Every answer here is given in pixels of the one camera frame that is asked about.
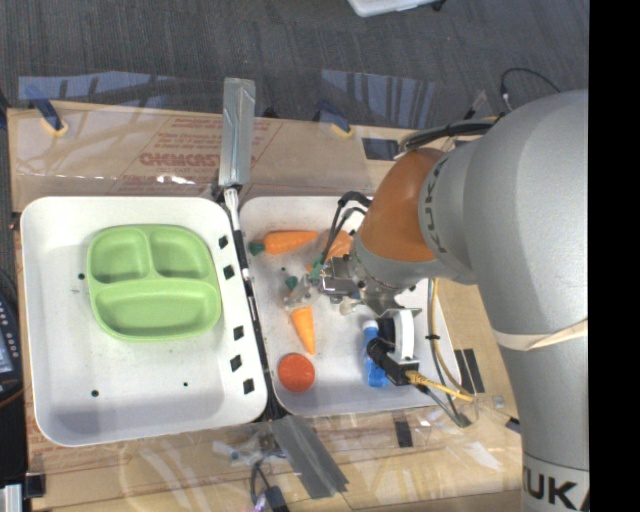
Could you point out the brown cardboard board red print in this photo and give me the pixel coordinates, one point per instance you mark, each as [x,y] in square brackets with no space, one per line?
[310,150]

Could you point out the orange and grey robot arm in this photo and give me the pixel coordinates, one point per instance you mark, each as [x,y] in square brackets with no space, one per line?
[520,210]

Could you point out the orange carrot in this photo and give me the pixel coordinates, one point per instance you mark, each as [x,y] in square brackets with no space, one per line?
[305,327]
[341,245]
[287,241]

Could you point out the black cylinder on white bracket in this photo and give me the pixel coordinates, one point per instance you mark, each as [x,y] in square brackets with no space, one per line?
[406,332]

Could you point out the green divided plate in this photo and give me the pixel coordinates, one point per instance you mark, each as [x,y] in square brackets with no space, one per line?
[155,300]

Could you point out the blue bottle white cap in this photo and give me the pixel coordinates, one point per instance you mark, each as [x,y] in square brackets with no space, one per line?
[374,372]

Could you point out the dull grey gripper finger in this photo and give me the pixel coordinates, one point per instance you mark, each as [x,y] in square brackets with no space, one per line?
[292,299]
[309,289]

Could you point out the white plastic tray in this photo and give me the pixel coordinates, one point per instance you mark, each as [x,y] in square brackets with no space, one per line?
[340,385]
[150,390]

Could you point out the orange round disc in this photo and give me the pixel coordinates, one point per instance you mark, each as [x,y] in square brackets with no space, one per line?
[296,373]

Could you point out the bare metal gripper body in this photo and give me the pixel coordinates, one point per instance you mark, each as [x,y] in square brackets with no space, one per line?
[340,281]

